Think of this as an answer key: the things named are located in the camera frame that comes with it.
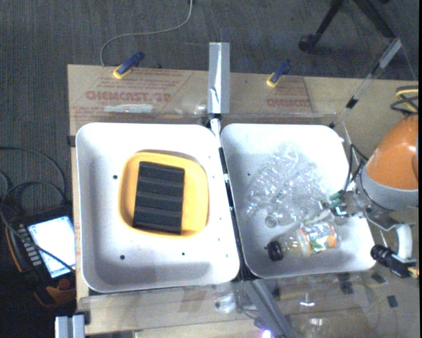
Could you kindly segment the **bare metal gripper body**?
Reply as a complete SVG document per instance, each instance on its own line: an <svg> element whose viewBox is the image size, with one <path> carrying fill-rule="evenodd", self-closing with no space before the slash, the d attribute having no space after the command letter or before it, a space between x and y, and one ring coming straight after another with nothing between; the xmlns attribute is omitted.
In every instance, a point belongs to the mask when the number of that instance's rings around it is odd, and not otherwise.
<svg viewBox="0 0 422 338"><path fill-rule="evenodd" d="M371 209L371 201L357 190L340 190L331 196L331 211L337 217L365 216Z"/></svg>

